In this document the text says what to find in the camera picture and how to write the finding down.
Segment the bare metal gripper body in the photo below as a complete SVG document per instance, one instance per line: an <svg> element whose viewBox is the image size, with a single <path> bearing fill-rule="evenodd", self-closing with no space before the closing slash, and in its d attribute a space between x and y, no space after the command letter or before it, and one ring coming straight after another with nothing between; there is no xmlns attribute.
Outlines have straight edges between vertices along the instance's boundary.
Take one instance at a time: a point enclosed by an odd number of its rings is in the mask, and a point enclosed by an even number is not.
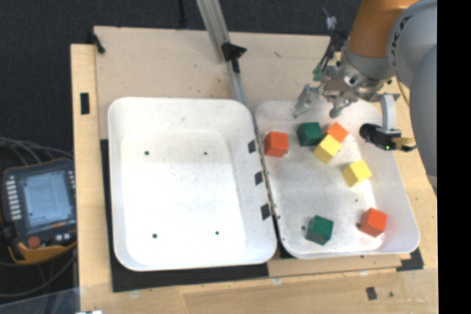
<svg viewBox="0 0 471 314"><path fill-rule="evenodd" d="M361 73L350 63L338 60L323 71L320 93L327 98L372 100L385 84Z"/></svg>

